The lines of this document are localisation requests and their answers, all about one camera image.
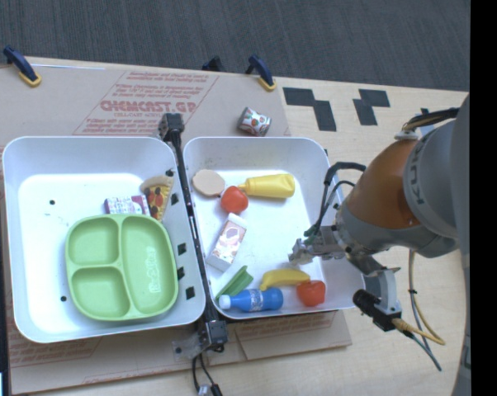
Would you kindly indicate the blue bottle with white cap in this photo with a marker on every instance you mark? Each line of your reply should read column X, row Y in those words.
column 257, row 300

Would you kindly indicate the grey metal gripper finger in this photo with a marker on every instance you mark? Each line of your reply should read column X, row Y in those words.
column 299, row 258
column 303, row 246

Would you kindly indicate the green divided plate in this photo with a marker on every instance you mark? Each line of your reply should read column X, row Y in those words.
column 145, row 262

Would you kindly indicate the red-orange toy pepper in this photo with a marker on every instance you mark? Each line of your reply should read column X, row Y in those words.
column 311, row 293

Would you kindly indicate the toy pizza slice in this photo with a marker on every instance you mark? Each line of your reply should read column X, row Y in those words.
column 157, row 198

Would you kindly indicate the white can with red print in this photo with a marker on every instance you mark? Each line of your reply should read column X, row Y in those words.
column 253, row 121

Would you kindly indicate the white carton with orange print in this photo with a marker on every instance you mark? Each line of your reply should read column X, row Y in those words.
column 228, row 241

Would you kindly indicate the yellow banana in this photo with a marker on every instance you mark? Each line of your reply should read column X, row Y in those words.
column 283, row 277

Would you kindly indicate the thin black and white rod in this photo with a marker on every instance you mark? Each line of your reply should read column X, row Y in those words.
column 189, row 217

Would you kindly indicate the black cylinder on white bracket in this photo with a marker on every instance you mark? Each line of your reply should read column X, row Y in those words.
column 382, row 301

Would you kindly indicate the brown cardboard board red print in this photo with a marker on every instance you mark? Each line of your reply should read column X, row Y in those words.
column 58, row 105

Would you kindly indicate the yellow squeeze bottle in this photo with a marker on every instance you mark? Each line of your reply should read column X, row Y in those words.
column 271, row 185

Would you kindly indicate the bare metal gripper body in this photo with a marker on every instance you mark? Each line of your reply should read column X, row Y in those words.
column 330, row 243

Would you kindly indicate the white plastic tray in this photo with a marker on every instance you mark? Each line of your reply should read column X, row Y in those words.
column 273, row 233
column 38, row 237

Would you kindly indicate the red toy tomato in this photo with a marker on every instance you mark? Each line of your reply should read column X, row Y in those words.
column 234, row 199

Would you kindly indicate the pink and white carton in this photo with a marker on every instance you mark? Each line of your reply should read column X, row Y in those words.
column 122, row 205

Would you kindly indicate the tan round biscuit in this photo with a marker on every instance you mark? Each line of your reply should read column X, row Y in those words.
column 208, row 182

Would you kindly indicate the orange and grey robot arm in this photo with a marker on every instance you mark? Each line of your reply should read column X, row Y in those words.
column 389, row 188

